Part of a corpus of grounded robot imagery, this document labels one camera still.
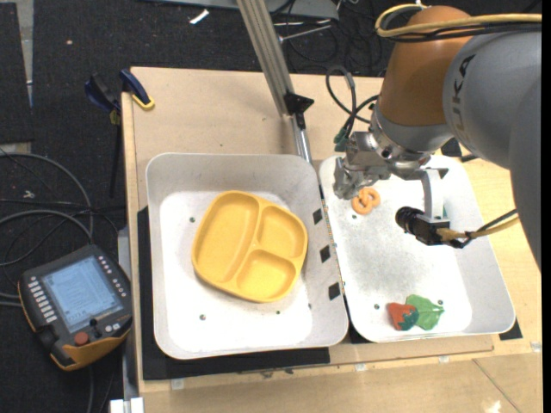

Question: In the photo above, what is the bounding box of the red strawberry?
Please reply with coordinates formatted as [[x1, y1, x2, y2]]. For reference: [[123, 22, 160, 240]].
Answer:
[[387, 302, 419, 331]]

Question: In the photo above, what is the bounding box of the pale wood board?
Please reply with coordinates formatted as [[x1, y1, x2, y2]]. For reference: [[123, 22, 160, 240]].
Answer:
[[121, 65, 542, 395]]

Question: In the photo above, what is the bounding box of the white plastic tray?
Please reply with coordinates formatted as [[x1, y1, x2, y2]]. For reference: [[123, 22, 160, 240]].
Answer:
[[145, 151, 350, 361], [318, 152, 517, 344]]

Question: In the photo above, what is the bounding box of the orange pretzel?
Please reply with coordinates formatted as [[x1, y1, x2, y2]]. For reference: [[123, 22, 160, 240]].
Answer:
[[350, 186, 382, 216]]

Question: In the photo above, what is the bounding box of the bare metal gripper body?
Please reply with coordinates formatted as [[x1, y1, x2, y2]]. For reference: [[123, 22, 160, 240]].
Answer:
[[344, 130, 432, 180]]

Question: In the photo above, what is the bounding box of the black cylinder on white bracket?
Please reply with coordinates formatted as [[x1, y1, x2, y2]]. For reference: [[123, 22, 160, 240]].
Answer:
[[394, 167, 452, 247]]

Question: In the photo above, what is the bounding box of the green leaf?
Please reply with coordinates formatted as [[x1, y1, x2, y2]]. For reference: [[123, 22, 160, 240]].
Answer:
[[405, 293, 446, 331]]

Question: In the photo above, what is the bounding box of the yellow divided plate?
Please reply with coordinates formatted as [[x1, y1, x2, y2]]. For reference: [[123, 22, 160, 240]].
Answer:
[[190, 189, 309, 304]]

